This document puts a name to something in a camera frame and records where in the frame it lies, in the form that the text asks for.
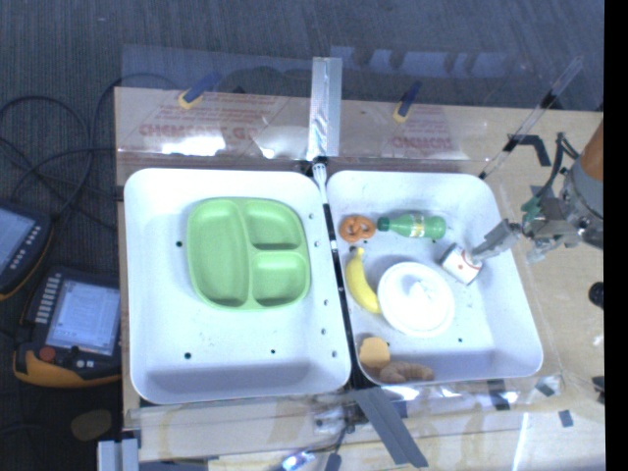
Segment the blue and yellow object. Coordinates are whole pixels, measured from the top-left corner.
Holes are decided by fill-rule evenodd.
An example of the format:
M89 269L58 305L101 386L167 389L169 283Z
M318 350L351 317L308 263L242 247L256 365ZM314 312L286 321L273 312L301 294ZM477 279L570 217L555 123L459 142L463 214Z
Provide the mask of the blue and yellow object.
M408 90L405 91L401 99L394 107L394 112L392 113L392 118L395 119L400 124L403 124L407 121L410 115L410 108L412 107L412 103L416 99L417 94L419 93L419 89L421 88L421 82L414 82Z
M222 76L218 72L212 72L199 80L190 89L179 96L179 105L189 110L203 99L203 92L210 91L221 81Z

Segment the clear packing tape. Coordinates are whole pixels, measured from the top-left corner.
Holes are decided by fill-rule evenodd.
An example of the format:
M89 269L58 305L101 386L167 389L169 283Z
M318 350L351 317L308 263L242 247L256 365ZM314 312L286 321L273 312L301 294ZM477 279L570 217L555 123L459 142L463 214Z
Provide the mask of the clear packing tape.
M316 60L150 48L131 48L125 59L129 80L116 90L118 185L143 167L297 170L316 156L330 157L329 175L376 169L478 176L530 113L423 105L419 96L400 124L392 117L394 103L340 100L337 85L316 84ZM137 86L131 73L138 70L159 72L168 81L157 78L159 88ZM219 73L218 84L203 90L193 106L182 106L182 94L208 72ZM330 112L333 100L341 116ZM547 113L535 134L549 154L556 131L565 131L582 149L601 116ZM502 216L518 221L531 187L548 175L528 146L513 152L487 184ZM554 185L556 192L560 185ZM529 265L525 242L512 252L543 344L541 370L523 379L382 388L435 469L604 462L603 313L587 297L591 284L603 278L602 253L580 245ZM599 378L602 387L595 382ZM209 469L271 469L274 462L288 469L286 459L296 462L296 455L307 452L315 458L306 459L303 469L323 470L337 452L347 471L394 466L347 392L132 406L126 427L140 435L145 461L212 458ZM573 427L583 433L572 437ZM552 452L551 441L570 449Z

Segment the brown pretzel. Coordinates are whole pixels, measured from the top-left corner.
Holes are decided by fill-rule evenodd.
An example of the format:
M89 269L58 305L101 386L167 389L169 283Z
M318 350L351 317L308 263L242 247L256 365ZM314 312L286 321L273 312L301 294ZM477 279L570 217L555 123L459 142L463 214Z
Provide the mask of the brown pretzel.
M368 239L375 234L375 224L368 218L354 215L346 217L340 224L340 237L347 242Z

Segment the white tray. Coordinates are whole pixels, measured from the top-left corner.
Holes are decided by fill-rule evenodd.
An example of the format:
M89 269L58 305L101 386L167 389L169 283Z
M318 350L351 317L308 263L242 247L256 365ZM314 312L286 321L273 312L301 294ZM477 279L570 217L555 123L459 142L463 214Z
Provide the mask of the white tray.
M308 242L311 286L290 306L216 309L187 271L187 215L212 197L289 205ZM351 360L316 185L289 172L146 169L125 186L131 381L158 404L329 393Z
M448 329L423 339L397 331L381 314L360 307L347 291L356 350L365 338L380 337L389 343L392 360L431 367L435 382L525 377L539 370L543 349L512 253L486 260L469 286L439 265L453 242L471 248L501 221L493 193L483 181L459 174L342 171L330 177L327 193L337 231L346 216L355 214L377 222L380 216L418 210L439 214L447 222L445 237L437 241L390 231L353 244L365 249L365 273L373 289L390 266L414 261L439 272L455 299ZM339 235L338 247L344 271L353 255Z

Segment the beige surface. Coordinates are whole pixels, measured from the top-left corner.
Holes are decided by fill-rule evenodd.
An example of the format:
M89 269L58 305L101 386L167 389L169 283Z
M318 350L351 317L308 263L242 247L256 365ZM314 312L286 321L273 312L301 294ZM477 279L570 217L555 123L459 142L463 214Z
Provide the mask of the beige surface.
M124 96L120 95L120 90L117 92L118 134L129 134L132 131L130 125L144 120L141 118L142 107L145 112L151 110L153 94L155 99L163 96L161 91L139 91L125 91ZM362 136L362 142L369 141L370 151L374 154L383 148L390 148L393 138L399 142L399 128L382 122L383 114L391 111L393 105L350 103L350 106L343 104L342 135L346 138L346 148L355 145L356 136ZM282 106L289 107L289 104L290 101ZM298 113L291 117L284 113L292 124L301 120L306 124L307 118L302 118L299 112L304 109L301 105L300 100L294 103L294 110ZM446 144L449 145L448 159L455 160L461 156L469 159L456 161L458 164L454 162L453 166L472 170L470 172L474 174L482 170L488 158L500 151L506 135L515 132L529 114L529 111L516 109L428 108L423 115L430 125L435 124L436 117L438 125L438 140L433 142L443 146L443 141L449 141ZM534 133L544 140L552 158L558 131L565 132L572 145L581 150L601 118L600 113L550 111L537 122ZM424 133L421 135L421 131L426 131L425 126L419 132L416 132L415 126L414 131L413 137L425 137ZM363 138L365 133L370 134L370 138ZM368 154L363 145L360 148ZM237 164L246 162L240 159ZM290 160L258 159L254 162L262 169L295 167ZM391 164L390 161L382 162L387 166ZM355 167L377 163L378 159L348 159L345 155L335 164ZM441 161L417 162L417 167L420 170L435 163L441 164ZM124 185L127 177L141 167L212 164L207 159L199 161L149 153L138 158L137 154L121 152L118 185ZM403 167L408 165L405 161L398 161L398 164ZM450 162L445 164L449 168L452 166ZM563 165L569 164L568 159L563 162ZM502 215L519 221L519 207L530 198L530 186L542 185L549 173L550 168L539 166L531 146L522 146L513 152L503 167L487 178ZM128 427L141 429L141 460L221 455L220 459L209 462L209 469L259 470L277 465L291 449L324 446L333 442L338 427L323 427L321 430L313 419L313 414L320 414L329 408L328 399L271 399L221 403L219 406L198 404L138 408L139 398L129 379L122 204L119 215L125 340L124 406ZM529 247L527 242L525 239L520 241L513 248L513 253L544 346L546 361L540 375L558 378L561 384L555 396L544 397L525 382L507 383L508 389L517 396L509 411L496 411L476 394L461 396L460 409L448 408L445 413L442 413L442 400L427 405L427 408L419 404L405 423L417 438L431 469L574 469L576 464L586 467L605 463L604 407L597 402L597 394L591 384L593 376L604 373L603 313L588 300L591 284L603 281L602 252L587 245L572 249L561 247L550 252L545 261L530 266L525 262L525 252ZM562 427L558 412L563 410L569 410L572 427ZM370 425L359 426L354 434L347 435L340 454L342 470L393 468L390 456ZM324 464L325 458L321 457L302 469L322 470Z

